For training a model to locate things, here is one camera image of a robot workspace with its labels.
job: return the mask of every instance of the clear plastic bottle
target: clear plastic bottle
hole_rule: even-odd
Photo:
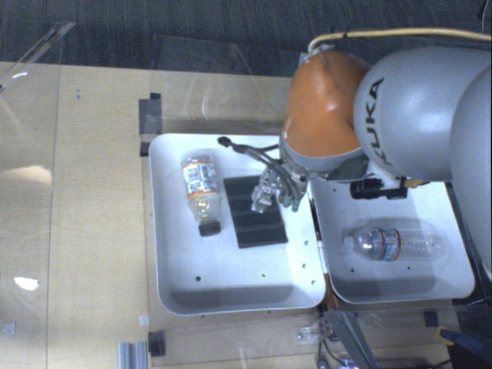
[[[435,260],[441,257],[446,242],[431,229],[367,228],[345,237],[346,248],[362,257],[376,261]]]
[[[181,163],[188,192],[188,207],[198,223],[201,236],[218,234],[221,196],[218,193],[217,173],[210,155],[194,153]]]

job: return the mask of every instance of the gray carpet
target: gray carpet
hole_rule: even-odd
[[[224,43],[214,46],[222,52],[227,43],[238,44],[249,71],[289,75],[297,63],[297,54],[289,52],[304,51],[317,34],[428,25],[480,31],[484,0],[0,0],[0,4],[1,60],[16,60],[52,22],[74,21],[77,25],[67,36],[64,52],[67,64],[186,66],[186,58],[169,58],[168,47],[175,42],[173,37],[184,37]],[[340,43],[340,48],[373,62],[412,42],[420,40],[350,41]],[[284,52],[272,57],[273,50]]]

